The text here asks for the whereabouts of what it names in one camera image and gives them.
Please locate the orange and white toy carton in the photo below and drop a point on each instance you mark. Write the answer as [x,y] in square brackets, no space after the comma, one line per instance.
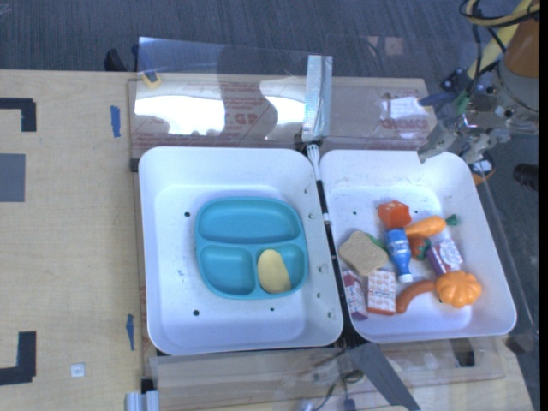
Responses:
[382,291]

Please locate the purple and white toy carton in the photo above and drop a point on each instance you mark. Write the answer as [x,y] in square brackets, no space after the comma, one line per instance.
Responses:
[446,256]

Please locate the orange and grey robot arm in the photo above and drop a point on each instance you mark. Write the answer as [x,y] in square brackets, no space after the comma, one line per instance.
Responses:
[523,45]

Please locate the orange toy carrot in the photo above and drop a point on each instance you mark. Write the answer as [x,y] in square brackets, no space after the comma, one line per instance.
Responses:
[426,226]

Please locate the white plastic tray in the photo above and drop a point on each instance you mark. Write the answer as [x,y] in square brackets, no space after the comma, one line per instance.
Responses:
[171,255]
[484,238]

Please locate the yellow toy potato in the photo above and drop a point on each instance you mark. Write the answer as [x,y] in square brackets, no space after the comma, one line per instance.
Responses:
[273,272]

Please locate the orange red toy carton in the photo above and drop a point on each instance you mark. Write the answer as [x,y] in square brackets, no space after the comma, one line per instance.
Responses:
[394,214]

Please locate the red and white toy carton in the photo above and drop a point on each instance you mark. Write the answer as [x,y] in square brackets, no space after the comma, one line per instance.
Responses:
[354,296]

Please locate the orange brown toy sausage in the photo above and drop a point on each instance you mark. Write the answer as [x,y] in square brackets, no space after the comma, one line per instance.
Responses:
[413,296]

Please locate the blue toy bottle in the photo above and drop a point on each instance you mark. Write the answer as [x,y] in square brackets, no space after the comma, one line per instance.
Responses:
[399,251]

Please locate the red toy tomato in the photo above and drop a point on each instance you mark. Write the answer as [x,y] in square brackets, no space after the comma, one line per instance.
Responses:
[419,247]

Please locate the orange toy pumpkin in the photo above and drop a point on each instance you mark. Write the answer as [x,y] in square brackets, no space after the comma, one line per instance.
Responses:
[459,288]

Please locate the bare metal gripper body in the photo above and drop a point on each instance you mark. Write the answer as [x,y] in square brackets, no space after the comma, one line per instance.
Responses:
[492,116]

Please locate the tan toy bread sandwich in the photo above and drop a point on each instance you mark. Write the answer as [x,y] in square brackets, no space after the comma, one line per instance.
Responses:
[361,253]

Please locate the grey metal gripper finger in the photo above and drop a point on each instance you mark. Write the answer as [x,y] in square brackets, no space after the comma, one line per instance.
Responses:
[478,149]
[437,140]

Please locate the blue divided plate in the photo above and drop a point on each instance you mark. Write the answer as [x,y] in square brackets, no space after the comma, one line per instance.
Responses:
[240,225]

